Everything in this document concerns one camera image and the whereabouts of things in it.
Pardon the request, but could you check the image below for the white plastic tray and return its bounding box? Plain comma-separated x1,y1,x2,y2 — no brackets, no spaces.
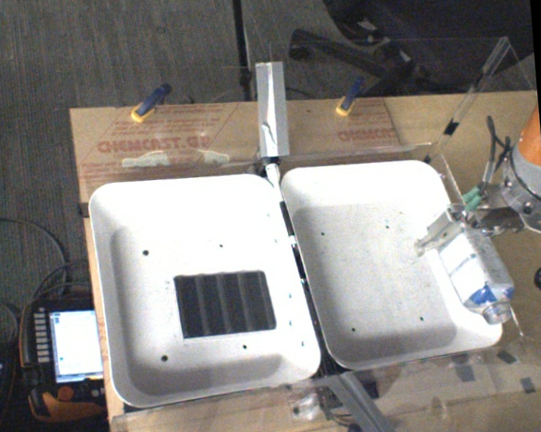
85,165,325,413
278,150,507,378

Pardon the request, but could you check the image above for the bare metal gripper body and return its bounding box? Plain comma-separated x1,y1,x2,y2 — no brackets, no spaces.
463,174,541,243

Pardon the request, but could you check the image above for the brown cardboard board red print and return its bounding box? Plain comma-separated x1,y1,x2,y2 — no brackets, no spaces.
68,67,541,432

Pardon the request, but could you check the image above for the clear plastic bottle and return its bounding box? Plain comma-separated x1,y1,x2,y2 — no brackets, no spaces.
434,215,519,331

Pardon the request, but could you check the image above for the black ribbed rectangular pad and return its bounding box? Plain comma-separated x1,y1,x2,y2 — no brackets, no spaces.
173,267,278,341

